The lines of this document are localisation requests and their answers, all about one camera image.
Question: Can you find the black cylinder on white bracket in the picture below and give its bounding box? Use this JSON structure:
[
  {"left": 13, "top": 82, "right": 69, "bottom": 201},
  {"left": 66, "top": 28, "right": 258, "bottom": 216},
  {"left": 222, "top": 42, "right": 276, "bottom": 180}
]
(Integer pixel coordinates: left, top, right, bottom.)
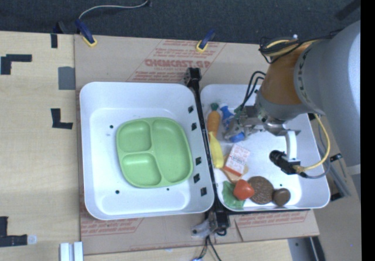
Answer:
[{"left": 269, "top": 130, "right": 302, "bottom": 175}]

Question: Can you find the white plastic tray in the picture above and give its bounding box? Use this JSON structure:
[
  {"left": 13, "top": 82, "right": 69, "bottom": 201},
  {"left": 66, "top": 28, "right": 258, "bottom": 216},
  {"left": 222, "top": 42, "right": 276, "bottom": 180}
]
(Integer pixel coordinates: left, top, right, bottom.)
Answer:
[
  {"left": 200, "top": 83, "right": 332, "bottom": 212},
  {"left": 79, "top": 81, "right": 216, "bottom": 221}
]

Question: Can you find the black block with thin wires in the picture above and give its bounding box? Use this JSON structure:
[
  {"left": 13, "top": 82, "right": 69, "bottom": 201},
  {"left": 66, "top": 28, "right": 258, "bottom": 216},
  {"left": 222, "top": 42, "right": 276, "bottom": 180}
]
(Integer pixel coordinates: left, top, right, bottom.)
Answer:
[
  {"left": 204, "top": 209, "right": 231, "bottom": 236},
  {"left": 182, "top": 67, "right": 203, "bottom": 87}
]

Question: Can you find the green lettuce leaf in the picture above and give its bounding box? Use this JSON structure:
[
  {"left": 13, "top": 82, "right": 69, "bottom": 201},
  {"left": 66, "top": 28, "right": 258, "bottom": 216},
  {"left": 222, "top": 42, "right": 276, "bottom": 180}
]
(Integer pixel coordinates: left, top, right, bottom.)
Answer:
[{"left": 221, "top": 180, "right": 247, "bottom": 209}]

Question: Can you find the thin black rod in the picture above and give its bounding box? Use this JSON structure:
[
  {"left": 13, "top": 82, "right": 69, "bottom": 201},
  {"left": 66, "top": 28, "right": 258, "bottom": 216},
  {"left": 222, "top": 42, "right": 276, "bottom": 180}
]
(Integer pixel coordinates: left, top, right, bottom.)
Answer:
[{"left": 192, "top": 77, "right": 220, "bottom": 214}]

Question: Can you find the brown cardboard board red print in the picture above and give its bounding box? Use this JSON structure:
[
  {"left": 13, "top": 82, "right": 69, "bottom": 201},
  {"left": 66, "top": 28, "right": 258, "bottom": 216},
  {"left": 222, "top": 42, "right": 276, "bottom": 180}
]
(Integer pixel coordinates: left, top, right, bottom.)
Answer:
[{"left": 73, "top": 33, "right": 321, "bottom": 255}]

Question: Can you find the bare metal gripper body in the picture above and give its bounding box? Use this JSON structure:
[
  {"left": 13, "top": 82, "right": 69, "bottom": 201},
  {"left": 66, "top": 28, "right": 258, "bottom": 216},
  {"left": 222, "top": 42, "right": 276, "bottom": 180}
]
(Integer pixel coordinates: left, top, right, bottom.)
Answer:
[{"left": 234, "top": 105, "right": 302, "bottom": 137}]

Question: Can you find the blue and white bottle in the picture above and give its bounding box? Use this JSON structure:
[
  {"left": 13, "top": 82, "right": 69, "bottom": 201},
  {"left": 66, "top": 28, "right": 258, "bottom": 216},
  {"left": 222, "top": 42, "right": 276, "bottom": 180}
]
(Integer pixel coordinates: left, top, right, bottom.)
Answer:
[{"left": 219, "top": 103, "right": 246, "bottom": 144}]

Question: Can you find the white and orange carton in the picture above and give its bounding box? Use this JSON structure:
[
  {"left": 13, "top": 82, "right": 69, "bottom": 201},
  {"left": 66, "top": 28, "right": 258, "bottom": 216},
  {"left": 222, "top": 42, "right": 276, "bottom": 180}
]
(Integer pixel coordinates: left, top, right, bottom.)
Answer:
[{"left": 223, "top": 144, "right": 251, "bottom": 177}]

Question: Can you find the orange carrot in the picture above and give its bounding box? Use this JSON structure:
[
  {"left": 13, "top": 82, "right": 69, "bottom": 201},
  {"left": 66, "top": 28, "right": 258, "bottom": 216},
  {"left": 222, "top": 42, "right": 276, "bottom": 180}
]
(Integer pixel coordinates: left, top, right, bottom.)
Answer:
[{"left": 206, "top": 103, "right": 221, "bottom": 138}]

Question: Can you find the red pepper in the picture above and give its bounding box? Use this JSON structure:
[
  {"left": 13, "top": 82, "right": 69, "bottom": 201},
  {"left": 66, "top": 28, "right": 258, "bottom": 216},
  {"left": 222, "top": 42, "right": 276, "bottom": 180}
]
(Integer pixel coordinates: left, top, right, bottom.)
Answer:
[{"left": 233, "top": 179, "right": 255, "bottom": 201}]

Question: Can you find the tan bread slice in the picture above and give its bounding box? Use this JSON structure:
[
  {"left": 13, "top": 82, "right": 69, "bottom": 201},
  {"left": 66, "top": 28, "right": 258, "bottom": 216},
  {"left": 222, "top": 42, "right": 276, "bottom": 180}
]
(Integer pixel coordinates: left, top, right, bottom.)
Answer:
[{"left": 222, "top": 165, "right": 250, "bottom": 184}]

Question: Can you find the large brown biscuit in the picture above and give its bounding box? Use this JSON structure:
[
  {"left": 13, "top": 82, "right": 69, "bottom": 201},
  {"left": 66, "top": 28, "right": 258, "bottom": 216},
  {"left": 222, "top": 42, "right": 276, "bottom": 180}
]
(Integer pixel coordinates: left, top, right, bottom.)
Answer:
[{"left": 247, "top": 176, "right": 275, "bottom": 205}]

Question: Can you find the yellow banana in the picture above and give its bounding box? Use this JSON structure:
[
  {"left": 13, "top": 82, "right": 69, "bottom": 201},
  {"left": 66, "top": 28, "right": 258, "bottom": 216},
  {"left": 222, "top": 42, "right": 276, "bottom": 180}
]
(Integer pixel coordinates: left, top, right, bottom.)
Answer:
[{"left": 208, "top": 131, "right": 225, "bottom": 170}]

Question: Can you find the small brown round biscuit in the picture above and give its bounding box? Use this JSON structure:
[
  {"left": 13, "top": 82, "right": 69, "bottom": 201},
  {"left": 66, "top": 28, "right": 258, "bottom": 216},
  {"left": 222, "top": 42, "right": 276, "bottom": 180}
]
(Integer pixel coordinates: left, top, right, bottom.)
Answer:
[{"left": 271, "top": 188, "right": 292, "bottom": 207}]

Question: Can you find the green divided plate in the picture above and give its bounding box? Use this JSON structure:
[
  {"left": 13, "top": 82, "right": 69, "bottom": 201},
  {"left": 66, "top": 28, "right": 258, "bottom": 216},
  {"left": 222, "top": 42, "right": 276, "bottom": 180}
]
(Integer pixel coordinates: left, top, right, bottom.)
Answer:
[{"left": 115, "top": 117, "right": 194, "bottom": 189}]

